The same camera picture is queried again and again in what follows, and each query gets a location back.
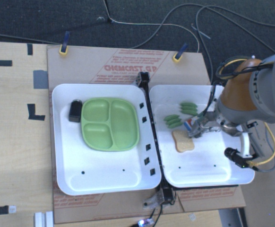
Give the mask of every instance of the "white wire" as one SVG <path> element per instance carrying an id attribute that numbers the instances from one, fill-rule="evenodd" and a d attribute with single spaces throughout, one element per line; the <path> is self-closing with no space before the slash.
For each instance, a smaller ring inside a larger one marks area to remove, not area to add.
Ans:
<path id="1" fill-rule="evenodd" d="M 107 5 L 106 5 L 106 1 L 103 0 L 103 2 L 104 2 L 104 5 L 105 5 L 105 9 L 106 9 L 107 16 L 108 16 L 108 18 L 109 18 L 113 23 L 116 23 L 116 24 L 124 24 L 124 25 L 159 26 L 159 28 L 156 30 L 156 32 L 160 29 L 161 26 L 175 26 L 175 27 L 182 28 L 182 29 L 188 31 L 190 34 L 192 34 L 192 36 L 195 38 L 195 40 L 196 40 L 196 42 L 197 42 L 197 44 L 198 44 L 197 53 L 199 52 L 199 40 L 198 40 L 198 38 L 196 37 L 196 35 L 195 35 L 191 30 L 187 29 L 186 27 L 181 26 L 181 25 L 177 25 L 177 24 L 164 24 L 163 22 L 160 23 L 160 24 L 155 24 L 155 23 L 152 24 L 152 23 L 128 23 L 128 22 L 120 22 L 120 21 L 117 21 L 117 20 L 113 19 L 113 18 L 110 16 L 109 10 L 108 10 Z M 141 46 L 141 44 L 139 44 L 139 45 L 137 45 L 137 46 L 134 46 L 134 47 L 132 47 L 131 49 L 137 48 L 137 47 L 139 47 L 139 46 Z"/>
<path id="2" fill-rule="evenodd" d="M 207 48 L 206 48 L 206 45 L 205 45 L 205 43 L 204 43 L 204 41 L 203 41 L 202 34 L 201 34 L 201 32 L 200 32 L 200 30 L 199 30 L 199 27 L 198 27 L 198 15 L 199 15 L 199 13 L 200 13 L 202 10 L 204 10 L 204 9 L 208 9 L 208 10 L 214 12 L 214 13 L 217 13 L 218 15 L 222 16 L 223 18 L 225 18 L 225 19 L 229 20 L 230 22 L 234 23 L 234 24 L 237 25 L 239 28 L 243 29 L 245 32 L 247 32 L 249 35 L 253 36 L 253 37 L 254 37 L 255 39 L 257 39 L 259 42 L 261 42 L 264 46 L 266 46 L 268 49 L 270 49 L 271 51 L 273 51 L 273 52 L 275 53 L 275 50 L 274 50 L 274 49 L 272 49 L 270 46 L 268 46 L 266 43 L 264 43 L 262 40 L 260 40 L 258 37 L 256 37 L 253 33 L 251 33 L 250 31 L 248 31 L 247 29 L 245 29 L 244 27 L 242 27 L 242 26 L 239 25 L 238 23 L 234 22 L 232 19 L 228 18 L 227 16 L 225 16 L 225 15 L 219 13 L 218 11 L 216 11 L 216 10 L 214 10 L 214 9 L 212 9 L 212 8 L 217 8 L 217 9 L 225 10 L 225 11 L 230 12 L 230 13 L 232 13 L 232 14 L 235 14 L 235 15 L 237 15 L 237 16 L 243 18 L 243 19 L 246 19 L 246 20 L 248 20 L 248 21 L 250 21 L 250 22 L 257 23 L 257 24 L 260 24 L 260 25 L 271 26 L 271 27 L 275 27 L 275 25 L 255 21 L 255 20 L 253 20 L 253 19 L 250 19 L 250 18 L 248 18 L 248 17 L 245 17 L 245 16 L 240 15 L 240 14 L 234 12 L 234 11 L 231 11 L 231 10 L 229 10 L 229 9 L 225 9 L 225 8 L 223 8 L 223 7 L 220 7 L 220 6 L 214 6 L 214 5 L 203 6 L 203 5 L 201 5 L 201 4 L 195 4 L 195 3 L 184 3 L 184 4 L 180 4 L 180 5 L 178 5 L 178 6 L 174 7 L 174 8 L 172 8 L 172 9 L 169 11 L 169 13 L 165 16 L 165 18 L 163 19 L 163 21 L 162 21 L 160 24 L 136 24 L 136 23 L 119 22 L 119 21 L 116 21 L 116 20 L 114 20 L 113 18 L 111 18 L 110 13 L 109 13 L 108 8 L 107 8 L 107 5 L 106 5 L 106 1 L 105 1 L 105 0 L 103 0 L 103 1 L 104 1 L 104 5 L 105 5 L 105 9 L 106 9 L 108 18 L 109 18 L 112 22 L 119 23 L 119 24 L 128 24 L 128 25 L 131 24 L 131 25 L 158 25 L 158 26 L 159 26 L 159 27 L 155 30 L 155 32 L 154 32 L 148 39 L 146 39 L 144 42 L 142 42 L 142 43 L 140 43 L 140 44 L 138 44 L 138 45 L 132 47 L 132 49 L 138 48 L 138 47 L 140 47 L 140 46 L 146 44 L 148 41 L 150 41 L 150 40 L 156 35 L 156 33 L 161 29 L 161 27 L 162 27 L 163 25 L 166 25 L 166 24 L 164 24 L 165 20 L 166 20 L 166 19 L 168 18 L 168 16 L 169 16 L 172 12 L 174 12 L 176 9 L 178 9 L 178 8 L 180 8 L 180 7 L 183 7 L 183 6 L 197 6 L 197 7 L 201 7 L 200 10 L 197 12 L 196 19 L 195 19 L 195 20 L 196 20 L 196 28 L 197 28 L 197 32 L 198 32 L 198 35 L 199 35 L 199 37 L 200 37 L 200 40 L 201 40 L 201 42 L 202 42 L 202 45 L 203 45 L 203 47 L 204 47 L 204 49 L 205 49 L 205 51 L 206 51 L 206 54 L 207 54 L 207 56 L 208 56 L 208 60 L 209 60 L 209 64 L 210 64 L 210 70 L 211 70 L 211 73 L 210 73 L 210 82 L 211 82 L 211 83 L 213 83 L 213 74 L 214 74 L 214 73 L 213 73 L 213 64 L 212 64 L 212 61 L 211 61 L 210 54 L 209 54 L 209 52 L 208 52 L 208 50 L 207 50 Z M 180 25 L 174 25 L 174 24 L 168 24 L 168 25 L 179 26 L 179 27 L 184 28 L 184 29 L 186 29 L 187 31 L 189 31 L 187 28 L 182 27 L 182 26 L 180 26 Z"/>

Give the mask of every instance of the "bread slice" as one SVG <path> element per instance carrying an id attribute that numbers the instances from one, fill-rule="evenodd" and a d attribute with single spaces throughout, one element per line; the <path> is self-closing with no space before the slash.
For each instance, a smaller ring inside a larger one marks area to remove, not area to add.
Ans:
<path id="1" fill-rule="evenodd" d="M 176 150 L 180 153 L 194 149 L 194 143 L 187 131 L 175 130 L 172 132 Z"/>

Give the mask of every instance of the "gray tape mark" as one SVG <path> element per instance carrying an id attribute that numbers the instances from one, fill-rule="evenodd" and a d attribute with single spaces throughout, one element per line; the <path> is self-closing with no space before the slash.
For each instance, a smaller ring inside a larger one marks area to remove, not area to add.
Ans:
<path id="1" fill-rule="evenodd" d="M 34 70 L 34 89 L 48 89 L 47 71 Z"/>

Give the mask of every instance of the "green pea pod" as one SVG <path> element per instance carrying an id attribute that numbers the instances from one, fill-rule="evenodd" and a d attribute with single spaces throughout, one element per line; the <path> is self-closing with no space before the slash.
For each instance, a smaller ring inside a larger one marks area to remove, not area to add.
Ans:
<path id="1" fill-rule="evenodd" d="M 194 108 L 197 108 L 198 106 L 195 103 L 188 103 L 188 102 L 182 102 L 180 103 L 181 106 L 191 106 Z"/>
<path id="2" fill-rule="evenodd" d="M 171 125 L 173 123 L 180 122 L 180 118 L 171 119 L 166 122 L 166 124 Z"/>
<path id="3" fill-rule="evenodd" d="M 182 110 L 181 112 L 182 112 L 183 114 L 190 114 L 190 115 L 193 115 L 193 116 L 198 115 L 197 112 L 192 111 L 192 110 Z"/>
<path id="4" fill-rule="evenodd" d="M 182 110 L 193 110 L 193 111 L 197 111 L 198 109 L 194 106 L 182 106 L 181 107 Z"/>
<path id="5" fill-rule="evenodd" d="M 166 116 L 166 117 L 164 118 L 164 120 L 165 120 L 165 121 L 169 121 L 169 120 L 171 120 L 171 119 L 177 119 L 177 118 L 179 118 L 179 115 L 177 115 L 177 114 L 171 114 L 171 115 Z"/>
<path id="6" fill-rule="evenodd" d="M 175 127 L 178 127 L 178 126 L 181 126 L 183 123 L 182 122 L 176 122 L 176 123 L 173 123 L 173 124 L 170 124 L 168 126 L 169 129 L 173 129 Z"/>

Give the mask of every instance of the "blue object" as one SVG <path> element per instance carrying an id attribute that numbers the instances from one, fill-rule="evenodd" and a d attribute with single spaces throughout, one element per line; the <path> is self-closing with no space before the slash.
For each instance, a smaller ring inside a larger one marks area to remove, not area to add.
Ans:
<path id="1" fill-rule="evenodd" d="M 180 61 L 180 58 L 181 58 L 181 55 L 187 50 L 187 48 L 188 48 L 188 44 L 185 43 L 185 44 L 181 47 L 181 49 L 174 55 L 173 60 L 174 60 L 175 62 L 179 62 L 179 61 Z"/>
<path id="2" fill-rule="evenodd" d="M 63 44 L 60 47 L 60 54 L 67 54 L 67 44 L 70 37 L 70 31 L 66 31 Z"/>

